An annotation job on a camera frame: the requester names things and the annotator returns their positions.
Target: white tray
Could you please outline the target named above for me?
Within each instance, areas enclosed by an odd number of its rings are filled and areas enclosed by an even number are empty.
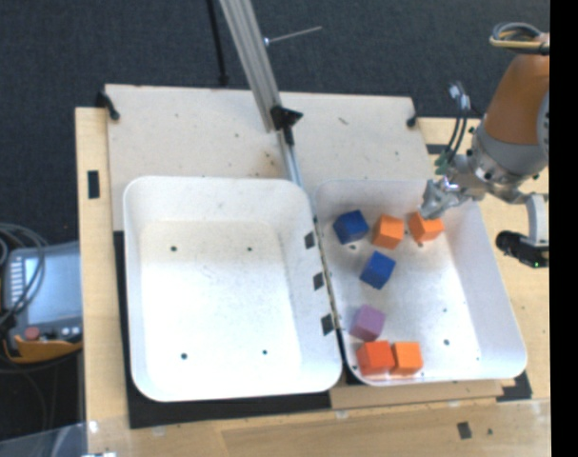
[[[324,391],[342,360],[307,195],[141,177],[124,194],[131,373],[163,402]]]
[[[476,379],[509,379],[526,366],[526,349],[498,270],[479,207],[468,202],[443,217],[445,231],[418,246],[407,219],[422,203],[426,181],[330,181],[315,194],[315,209],[347,363],[372,386]],[[394,250],[371,234],[341,245],[332,228],[340,214],[360,209],[371,228],[380,214],[406,220]],[[374,250],[396,265],[382,289],[359,279]],[[349,334],[356,310],[368,304],[386,314],[380,339],[417,341],[424,367],[412,376],[364,377]]]

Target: cube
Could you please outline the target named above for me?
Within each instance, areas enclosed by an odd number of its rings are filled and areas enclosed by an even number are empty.
[[[425,219],[419,211],[409,217],[409,230],[418,244],[436,239],[445,229],[440,218]]]
[[[396,261],[376,250],[365,264],[360,279],[376,289],[381,289],[390,279],[395,265]]]
[[[392,355],[396,365],[390,371],[395,376],[410,376],[424,366],[420,344],[417,342],[395,342]]]
[[[372,342],[380,336],[386,315],[379,309],[362,305],[352,321],[349,334],[366,342]]]
[[[396,366],[388,340],[365,342],[356,350],[356,359],[364,376],[390,374]]]
[[[337,217],[333,228],[341,244],[356,242],[369,232],[369,225],[360,209],[348,211]]]
[[[396,248],[405,235],[405,222],[391,215],[380,215],[373,228],[371,242],[381,248]]]

